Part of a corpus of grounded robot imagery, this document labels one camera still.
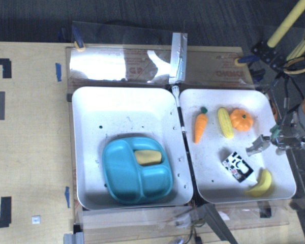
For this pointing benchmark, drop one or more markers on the orange toy carrot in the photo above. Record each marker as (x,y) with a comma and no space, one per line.
(200,126)

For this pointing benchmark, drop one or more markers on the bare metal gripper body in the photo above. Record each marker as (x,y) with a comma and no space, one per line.
(292,138)

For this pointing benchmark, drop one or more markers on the black and white carton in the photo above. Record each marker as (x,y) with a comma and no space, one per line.
(237,166)

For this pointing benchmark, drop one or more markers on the small white square tile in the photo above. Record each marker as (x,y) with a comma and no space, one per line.
(35,219)

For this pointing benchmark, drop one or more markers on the blue divided plate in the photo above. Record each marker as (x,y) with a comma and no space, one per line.
(122,166)

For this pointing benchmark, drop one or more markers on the orange toy pumpkin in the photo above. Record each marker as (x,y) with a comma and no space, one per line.
(241,121)

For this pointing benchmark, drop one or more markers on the white plastic tray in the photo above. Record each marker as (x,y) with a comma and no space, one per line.
(132,110)
(213,156)

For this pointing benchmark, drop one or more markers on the yellow banana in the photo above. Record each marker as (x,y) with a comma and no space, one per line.
(263,184)

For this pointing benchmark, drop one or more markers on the yellow toy bread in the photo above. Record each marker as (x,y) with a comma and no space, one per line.
(147,157)

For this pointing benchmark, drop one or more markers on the yellow toy corn cob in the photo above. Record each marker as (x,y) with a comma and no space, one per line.
(225,123)

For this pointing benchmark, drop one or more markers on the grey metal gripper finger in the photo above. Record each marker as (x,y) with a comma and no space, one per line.
(252,151)
(263,139)

